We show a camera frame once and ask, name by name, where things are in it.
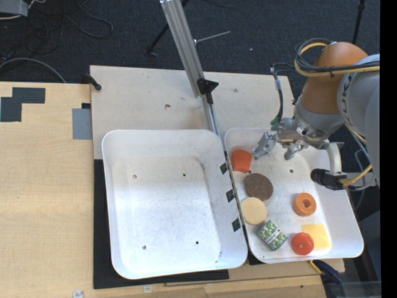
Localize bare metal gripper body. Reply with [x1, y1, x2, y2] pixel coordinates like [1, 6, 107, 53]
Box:
[274, 117, 330, 150]

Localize orange-red toy wedge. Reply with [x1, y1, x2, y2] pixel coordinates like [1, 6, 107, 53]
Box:
[231, 149, 252, 174]

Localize white plastic tray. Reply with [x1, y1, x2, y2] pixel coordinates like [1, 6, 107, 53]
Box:
[224, 127, 365, 264]
[101, 129, 249, 281]

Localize brown round toy patty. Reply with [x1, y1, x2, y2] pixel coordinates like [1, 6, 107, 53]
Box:
[244, 173, 274, 202]

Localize orange toy doughnut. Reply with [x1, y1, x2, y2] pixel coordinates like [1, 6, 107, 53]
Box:
[292, 192, 318, 217]

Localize beige round toy bun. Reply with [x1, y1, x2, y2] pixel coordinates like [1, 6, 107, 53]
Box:
[241, 197, 268, 226]

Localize green small can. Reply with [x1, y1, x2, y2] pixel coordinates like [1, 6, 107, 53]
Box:
[256, 220, 288, 251]

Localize yellow toy cheese slice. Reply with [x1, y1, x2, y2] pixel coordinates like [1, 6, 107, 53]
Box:
[301, 223, 332, 250]

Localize red toy tomato slice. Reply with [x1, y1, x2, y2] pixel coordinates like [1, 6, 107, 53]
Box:
[290, 232, 315, 256]

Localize pale wood board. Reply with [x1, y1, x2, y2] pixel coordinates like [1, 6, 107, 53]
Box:
[89, 65, 346, 289]

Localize black cylinder on white bracket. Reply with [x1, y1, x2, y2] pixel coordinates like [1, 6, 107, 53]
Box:
[310, 141, 348, 191]

